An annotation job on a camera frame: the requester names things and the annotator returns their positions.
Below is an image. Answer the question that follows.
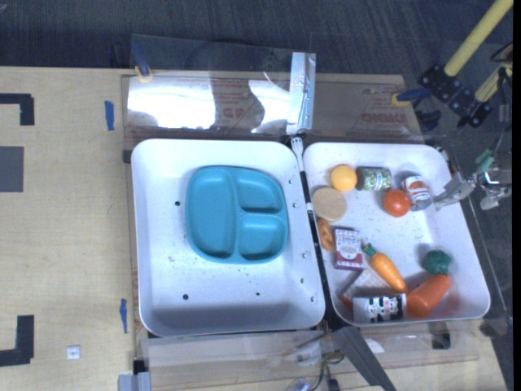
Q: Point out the red and white can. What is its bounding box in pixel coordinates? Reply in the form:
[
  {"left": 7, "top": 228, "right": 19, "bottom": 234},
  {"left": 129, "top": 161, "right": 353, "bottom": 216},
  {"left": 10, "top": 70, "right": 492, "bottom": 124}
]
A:
[{"left": 400, "top": 174, "right": 434, "bottom": 212}]

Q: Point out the orange carrot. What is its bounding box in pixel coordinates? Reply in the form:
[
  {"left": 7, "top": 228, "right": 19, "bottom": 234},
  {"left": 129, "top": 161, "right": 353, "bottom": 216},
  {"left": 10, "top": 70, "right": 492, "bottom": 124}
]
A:
[{"left": 361, "top": 242, "right": 409, "bottom": 294}]

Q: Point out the yellow ball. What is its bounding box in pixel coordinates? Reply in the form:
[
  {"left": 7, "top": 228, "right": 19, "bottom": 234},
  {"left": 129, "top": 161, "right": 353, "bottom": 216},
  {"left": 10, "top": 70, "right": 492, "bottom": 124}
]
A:
[{"left": 330, "top": 164, "right": 359, "bottom": 193}]

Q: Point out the teal divided plate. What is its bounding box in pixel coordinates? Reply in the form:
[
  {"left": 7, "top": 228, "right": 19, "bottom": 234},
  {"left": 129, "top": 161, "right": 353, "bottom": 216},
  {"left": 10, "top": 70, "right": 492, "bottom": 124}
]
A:
[{"left": 184, "top": 165, "right": 291, "bottom": 266}]

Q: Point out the green broccoli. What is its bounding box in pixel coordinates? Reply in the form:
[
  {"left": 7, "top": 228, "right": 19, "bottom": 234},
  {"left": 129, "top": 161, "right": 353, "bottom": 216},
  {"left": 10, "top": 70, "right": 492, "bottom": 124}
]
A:
[{"left": 420, "top": 249, "right": 453, "bottom": 277}]

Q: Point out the tan round biscuit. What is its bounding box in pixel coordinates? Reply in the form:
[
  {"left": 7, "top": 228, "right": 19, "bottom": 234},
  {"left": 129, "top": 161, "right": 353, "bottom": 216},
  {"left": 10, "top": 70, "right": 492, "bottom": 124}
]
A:
[{"left": 311, "top": 186, "right": 348, "bottom": 222}]

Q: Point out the white plastic tray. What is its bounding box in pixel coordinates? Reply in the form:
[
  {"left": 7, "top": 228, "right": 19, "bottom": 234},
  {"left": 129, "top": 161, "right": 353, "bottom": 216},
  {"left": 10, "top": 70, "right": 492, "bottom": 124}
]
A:
[
  {"left": 130, "top": 138, "right": 327, "bottom": 338},
  {"left": 302, "top": 141, "right": 492, "bottom": 327}
]

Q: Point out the green can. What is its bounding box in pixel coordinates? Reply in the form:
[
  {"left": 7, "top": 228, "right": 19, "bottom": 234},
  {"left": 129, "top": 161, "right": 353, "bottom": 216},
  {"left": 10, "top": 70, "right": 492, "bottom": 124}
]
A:
[{"left": 355, "top": 165, "right": 393, "bottom": 192}]

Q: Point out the white bottle black print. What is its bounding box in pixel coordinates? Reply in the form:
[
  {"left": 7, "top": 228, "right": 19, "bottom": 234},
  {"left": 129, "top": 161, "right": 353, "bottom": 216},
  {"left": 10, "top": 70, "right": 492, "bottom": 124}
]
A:
[{"left": 352, "top": 292, "right": 409, "bottom": 324}]

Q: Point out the orange pretzel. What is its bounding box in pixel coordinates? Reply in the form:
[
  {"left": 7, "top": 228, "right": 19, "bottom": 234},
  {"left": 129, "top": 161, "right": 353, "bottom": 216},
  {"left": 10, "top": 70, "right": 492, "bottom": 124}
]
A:
[{"left": 316, "top": 217, "right": 336, "bottom": 253}]

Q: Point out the red tomato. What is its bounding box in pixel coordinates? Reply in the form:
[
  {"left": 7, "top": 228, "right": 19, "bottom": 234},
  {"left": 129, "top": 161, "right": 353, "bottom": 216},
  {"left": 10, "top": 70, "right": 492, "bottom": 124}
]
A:
[{"left": 382, "top": 188, "right": 412, "bottom": 218}]

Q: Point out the tan pizza slice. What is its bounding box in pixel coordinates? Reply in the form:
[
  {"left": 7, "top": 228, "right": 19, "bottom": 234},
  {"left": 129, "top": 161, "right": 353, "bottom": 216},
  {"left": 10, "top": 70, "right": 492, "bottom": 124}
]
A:
[{"left": 339, "top": 267, "right": 396, "bottom": 310}]

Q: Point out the red and white carton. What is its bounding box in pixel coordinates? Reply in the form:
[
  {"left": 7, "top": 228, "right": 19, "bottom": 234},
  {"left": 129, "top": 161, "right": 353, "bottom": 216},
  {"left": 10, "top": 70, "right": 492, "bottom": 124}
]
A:
[{"left": 333, "top": 226, "right": 365, "bottom": 271}]

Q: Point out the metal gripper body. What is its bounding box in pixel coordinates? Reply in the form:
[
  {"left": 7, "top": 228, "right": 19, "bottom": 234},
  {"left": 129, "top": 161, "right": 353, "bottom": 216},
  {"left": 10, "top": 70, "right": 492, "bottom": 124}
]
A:
[{"left": 471, "top": 168, "right": 513, "bottom": 198}]

